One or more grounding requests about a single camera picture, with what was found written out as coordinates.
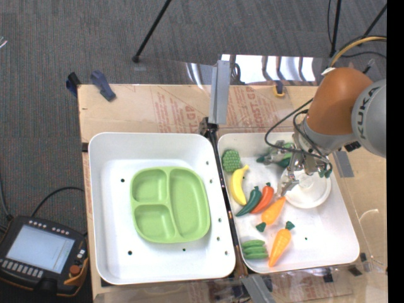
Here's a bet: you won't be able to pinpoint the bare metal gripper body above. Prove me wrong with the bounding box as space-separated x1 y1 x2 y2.
287 150 321 176

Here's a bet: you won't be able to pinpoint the dark green toy vegetable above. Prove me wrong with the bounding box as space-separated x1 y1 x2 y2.
256 142 294 169

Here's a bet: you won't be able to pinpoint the white bowl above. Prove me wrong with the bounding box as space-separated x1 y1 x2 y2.
285 168 333 210

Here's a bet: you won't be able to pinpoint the orange chili pepper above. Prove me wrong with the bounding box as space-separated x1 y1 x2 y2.
250 182 275 215

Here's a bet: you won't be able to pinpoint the orange carrot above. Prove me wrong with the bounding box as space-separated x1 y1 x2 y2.
255 196 287 234
268 220 296 268

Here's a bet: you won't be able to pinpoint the green chili pepper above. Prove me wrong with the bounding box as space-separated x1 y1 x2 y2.
235 186 263 218

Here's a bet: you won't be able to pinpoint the yellow banana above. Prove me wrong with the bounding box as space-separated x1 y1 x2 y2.
229 164 251 206

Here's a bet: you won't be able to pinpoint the white plastic tray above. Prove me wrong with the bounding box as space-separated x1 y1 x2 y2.
88 132 237 286
217 132 361 275

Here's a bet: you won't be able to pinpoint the green grapes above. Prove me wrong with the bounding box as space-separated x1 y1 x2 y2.
221 149 242 174

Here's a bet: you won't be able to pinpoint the thin black rod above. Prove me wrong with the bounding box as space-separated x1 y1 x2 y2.
208 130 249 278

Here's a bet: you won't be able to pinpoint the green pea pods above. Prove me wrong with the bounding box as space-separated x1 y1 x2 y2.
241 239 270 261

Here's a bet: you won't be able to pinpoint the green divided plate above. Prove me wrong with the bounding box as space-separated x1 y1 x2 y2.
129 166 211 244

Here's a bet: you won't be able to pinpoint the brown cardboard board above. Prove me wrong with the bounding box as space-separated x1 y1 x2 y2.
77 83 388 303

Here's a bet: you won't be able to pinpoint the black block with wires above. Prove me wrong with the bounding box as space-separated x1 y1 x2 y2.
198 117 220 140

